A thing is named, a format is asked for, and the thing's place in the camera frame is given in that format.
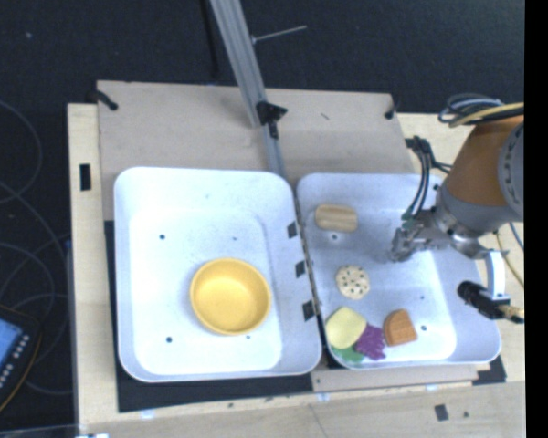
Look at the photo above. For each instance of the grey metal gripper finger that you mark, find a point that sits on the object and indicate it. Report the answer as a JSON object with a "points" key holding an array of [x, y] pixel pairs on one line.
{"points": [[411, 247], [396, 247]]}

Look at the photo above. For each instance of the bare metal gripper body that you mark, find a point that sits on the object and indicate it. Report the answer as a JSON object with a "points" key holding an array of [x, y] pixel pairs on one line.
{"points": [[438, 235]]}

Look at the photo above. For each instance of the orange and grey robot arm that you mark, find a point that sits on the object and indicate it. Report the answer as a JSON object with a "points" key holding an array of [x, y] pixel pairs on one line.
{"points": [[477, 167]]}

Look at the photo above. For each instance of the white plastic tray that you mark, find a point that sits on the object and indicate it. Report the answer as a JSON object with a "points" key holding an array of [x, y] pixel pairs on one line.
{"points": [[164, 290], [393, 290]]}

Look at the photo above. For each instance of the beige speckled biscuit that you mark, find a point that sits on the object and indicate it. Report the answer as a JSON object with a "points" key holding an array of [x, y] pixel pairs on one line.
{"points": [[352, 282]]}

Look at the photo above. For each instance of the beige bread roll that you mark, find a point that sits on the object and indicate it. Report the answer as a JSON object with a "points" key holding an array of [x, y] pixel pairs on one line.
{"points": [[335, 218]]}

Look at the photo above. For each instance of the orange bread slice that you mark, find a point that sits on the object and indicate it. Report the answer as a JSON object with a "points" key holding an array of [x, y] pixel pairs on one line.
{"points": [[399, 329]]}

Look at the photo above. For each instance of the yellow rounded slice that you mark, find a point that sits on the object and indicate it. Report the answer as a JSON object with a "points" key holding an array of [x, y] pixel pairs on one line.
{"points": [[344, 327]]}

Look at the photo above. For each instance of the purple grapes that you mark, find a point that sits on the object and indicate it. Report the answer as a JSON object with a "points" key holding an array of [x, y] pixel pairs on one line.
{"points": [[371, 342]]}

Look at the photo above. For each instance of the green leafy toy piece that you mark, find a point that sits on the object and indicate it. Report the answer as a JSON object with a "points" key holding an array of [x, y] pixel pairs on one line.
{"points": [[347, 355]]}

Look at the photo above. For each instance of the yellow bowl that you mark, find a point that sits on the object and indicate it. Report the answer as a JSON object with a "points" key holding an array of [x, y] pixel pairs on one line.
{"points": [[230, 297]]}

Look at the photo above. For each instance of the brown cardboard board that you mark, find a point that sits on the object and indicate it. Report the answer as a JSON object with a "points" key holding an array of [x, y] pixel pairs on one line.
{"points": [[182, 126]]}

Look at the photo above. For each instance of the black cylinder on white bracket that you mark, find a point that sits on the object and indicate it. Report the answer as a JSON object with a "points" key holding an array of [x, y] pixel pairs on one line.
{"points": [[477, 295]]}

